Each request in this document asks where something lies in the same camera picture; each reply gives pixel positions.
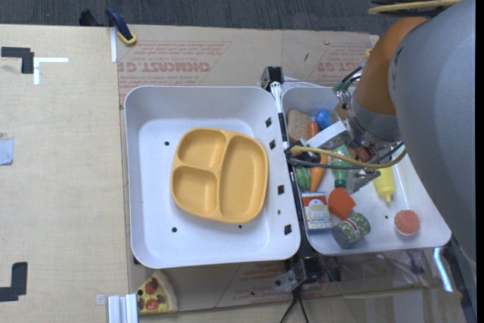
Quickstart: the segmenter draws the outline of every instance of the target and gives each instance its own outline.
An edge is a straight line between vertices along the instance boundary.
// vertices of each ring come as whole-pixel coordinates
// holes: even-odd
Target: orange toy
[[[348,218],[349,212],[356,205],[351,195],[344,190],[344,187],[335,188],[330,192],[329,198],[327,199],[327,206],[330,212],[339,219]]]

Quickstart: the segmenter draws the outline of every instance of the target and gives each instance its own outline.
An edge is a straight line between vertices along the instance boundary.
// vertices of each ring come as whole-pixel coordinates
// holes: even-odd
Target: green can
[[[354,245],[370,231],[370,223],[360,213],[352,214],[331,229],[334,239],[344,249]]]

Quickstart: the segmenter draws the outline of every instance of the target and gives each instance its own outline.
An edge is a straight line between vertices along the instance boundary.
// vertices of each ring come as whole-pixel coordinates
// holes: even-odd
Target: small box
[[[304,207],[307,232],[331,229],[331,215],[324,193],[303,192],[301,201]]]

